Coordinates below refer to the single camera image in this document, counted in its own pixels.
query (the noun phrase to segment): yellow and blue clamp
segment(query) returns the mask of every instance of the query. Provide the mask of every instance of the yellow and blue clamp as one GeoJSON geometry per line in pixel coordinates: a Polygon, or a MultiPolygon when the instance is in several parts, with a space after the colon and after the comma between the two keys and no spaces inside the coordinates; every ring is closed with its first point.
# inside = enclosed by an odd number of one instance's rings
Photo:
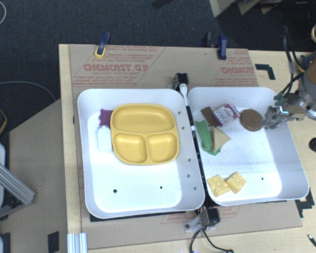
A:
{"type": "Polygon", "coordinates": [[[95,51],[95,57],[97,59],[102,59],[104,54],[105,54],[105,46],[106,44],[109,43],[110,39],[110,32],[105,31],[103,33],[102,39],[100,41],[100,45],[97,46],[96,51],[95,51]]]}

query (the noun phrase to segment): wooden table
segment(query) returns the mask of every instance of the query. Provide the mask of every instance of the wooden table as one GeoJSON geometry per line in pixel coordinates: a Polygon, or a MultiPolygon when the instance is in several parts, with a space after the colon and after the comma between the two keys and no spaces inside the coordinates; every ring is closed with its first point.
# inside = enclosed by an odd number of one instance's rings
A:
{"type": "MultiPolygon", "coordinates": [[[[68,233],[78,234],[82,232],[82,224],[80,218],[80,200],[78,196],[76,144],[73,124],[74,111],[70,46],[60,45],[59,51],[67,231],[68,233]]],[[[202,52],[204,50],[196,48],[194,51],[202,52]]],[[[280,91],[289,82],[288,61],[284,52],[249,51],[249,55],[253,64],[269,64],[276,74],[276,80],[270,81],[266,71],[255,70],[259,86],[268,87],[274,91],[280,91]]],[[[307,234],[311,234],[316,240],[316,154],[308,147],[309,141],[316,137],[316,122],[305,118],[300,122],[289,122],[289,126],[315,202],[312,209],[304,210],[303,212],[303,227],[213,237],[215,245],[223,248],[232,248],[234,252],[316,252],[316,248],[307,238],[307,234]]],[[[89,250],[89,252],[188,252],[189,244],[190,241],[187,239],[127,247],[95,249],[89,250]]],[[[199,252],[216,252],[205,238],[198,238],[194,242],[193,249],[199,252]]]]}

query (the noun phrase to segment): cheese cube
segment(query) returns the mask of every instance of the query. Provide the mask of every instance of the cheese cube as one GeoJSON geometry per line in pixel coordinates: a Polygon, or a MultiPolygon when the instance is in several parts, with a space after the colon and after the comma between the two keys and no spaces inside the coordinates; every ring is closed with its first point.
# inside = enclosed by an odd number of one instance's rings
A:
{"type": "Polygon", "coordinates": [[[220,177],[220,175],[216,175],[216,176],[213,176],[213,177],[207,179],[207,182],[209,183],[215,197],[218,197],[218,196],[223,195],[224,193],[227,193],[228,191],[230,191],[230,187],[220,177]]]}
{"type": "Polygon", "coordinates": [[[238,172],[235,172],[227,179],[226,183],[236,194],[242,189],[242,187],[246,183],[246,180],[238,172]]]}

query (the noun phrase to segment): round chocolate cookie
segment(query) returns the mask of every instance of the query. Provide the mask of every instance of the round chocolate cookie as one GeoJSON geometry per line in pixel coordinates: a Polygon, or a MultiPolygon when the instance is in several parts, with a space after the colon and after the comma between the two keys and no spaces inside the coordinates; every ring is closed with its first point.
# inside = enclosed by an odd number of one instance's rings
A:
{"type": "Polygon", "coordinates": [[[240,122],[249,131],[258,131],[263,126],[261,114],[253,109],[243,110],[240,114],[240,122]]]}

